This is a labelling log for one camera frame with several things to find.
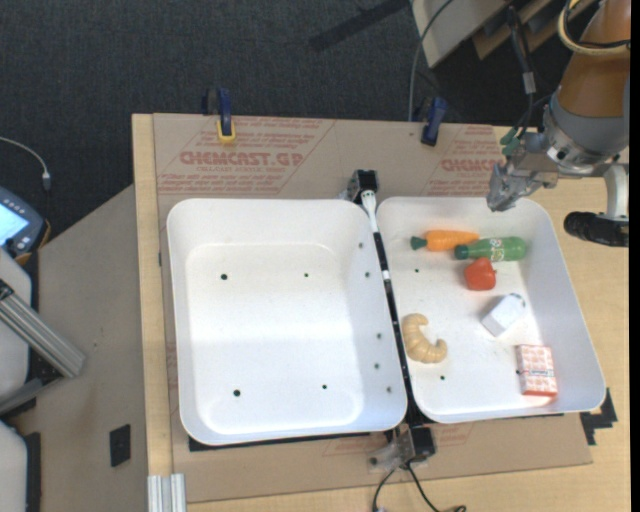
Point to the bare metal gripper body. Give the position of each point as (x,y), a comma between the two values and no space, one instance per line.
(535,167)

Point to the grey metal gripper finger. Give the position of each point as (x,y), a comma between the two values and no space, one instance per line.
(497,192)
(520,191)

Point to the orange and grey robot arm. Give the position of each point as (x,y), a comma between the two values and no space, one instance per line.
(595,75)

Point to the green bottle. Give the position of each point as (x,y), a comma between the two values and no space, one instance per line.
(495,248)

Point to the orange carrot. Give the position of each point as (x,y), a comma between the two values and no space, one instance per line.
(447,240)

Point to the red bell pepper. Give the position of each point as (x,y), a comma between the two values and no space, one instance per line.
(480,275)

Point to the white carton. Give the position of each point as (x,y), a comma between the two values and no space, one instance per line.
(502,315)

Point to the thin black and white rod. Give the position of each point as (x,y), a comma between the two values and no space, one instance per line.
(387,280)

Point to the white plastic tray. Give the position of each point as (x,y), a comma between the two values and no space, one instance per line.
(480,350)
(280,325)

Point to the beige croissant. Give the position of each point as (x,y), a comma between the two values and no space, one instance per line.
(417,340)

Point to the pink carton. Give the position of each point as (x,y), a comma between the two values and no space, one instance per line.
(537,370)

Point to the brown cardboard board red print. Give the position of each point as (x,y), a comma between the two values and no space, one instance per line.
(310,150)

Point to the black cylinder on white bracket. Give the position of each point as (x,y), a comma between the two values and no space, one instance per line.
(595,227)

